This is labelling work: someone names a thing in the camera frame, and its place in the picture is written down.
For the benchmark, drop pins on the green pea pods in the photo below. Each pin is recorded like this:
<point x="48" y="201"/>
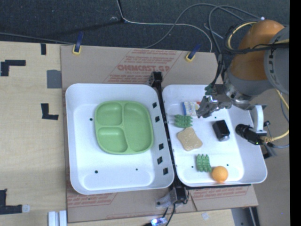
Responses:
<point x="203" y="163"/>
<point x="183" y="121"/>

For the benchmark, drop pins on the black cylinder on white bracket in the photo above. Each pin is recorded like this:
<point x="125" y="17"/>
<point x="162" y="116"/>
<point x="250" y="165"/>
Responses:
<point x="249" y="132"/>

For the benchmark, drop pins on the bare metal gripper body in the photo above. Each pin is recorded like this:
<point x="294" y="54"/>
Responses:
<point x="222" y="98"/>

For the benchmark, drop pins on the white and blue carton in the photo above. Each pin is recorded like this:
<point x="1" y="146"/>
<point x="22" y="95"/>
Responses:
<point x="190" y="108"/>

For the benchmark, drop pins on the green divided plate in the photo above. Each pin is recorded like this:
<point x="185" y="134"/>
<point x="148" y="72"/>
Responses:
<point x="123" y="127"/>

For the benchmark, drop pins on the orange ball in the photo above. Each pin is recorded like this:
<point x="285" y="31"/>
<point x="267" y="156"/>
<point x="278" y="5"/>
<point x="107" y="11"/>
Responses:
<point x="220" y="174"/>

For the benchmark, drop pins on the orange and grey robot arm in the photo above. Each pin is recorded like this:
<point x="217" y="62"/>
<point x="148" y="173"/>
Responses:
<point x="255" y="55"/>

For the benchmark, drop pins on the black box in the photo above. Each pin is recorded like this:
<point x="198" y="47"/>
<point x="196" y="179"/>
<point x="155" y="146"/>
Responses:
<point x="221" y="129"/>

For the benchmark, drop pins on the brown cardboard board red print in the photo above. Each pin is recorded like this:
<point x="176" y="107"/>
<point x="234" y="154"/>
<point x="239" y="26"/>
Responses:
<point x="94" y="65"/>

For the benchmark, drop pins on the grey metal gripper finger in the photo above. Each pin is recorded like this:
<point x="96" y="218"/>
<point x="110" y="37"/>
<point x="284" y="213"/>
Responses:
<point x="212" y="108"/>
<point x="202" y="107"/>

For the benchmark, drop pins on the white plastic tray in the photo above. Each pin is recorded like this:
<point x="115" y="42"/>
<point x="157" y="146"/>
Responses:
<point x="244" y="163"/>
<point x="82" y="149"/>

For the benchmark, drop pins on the beige bread slice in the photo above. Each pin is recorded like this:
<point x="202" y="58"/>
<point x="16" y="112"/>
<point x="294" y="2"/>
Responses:
<point x="189" y="139"/>

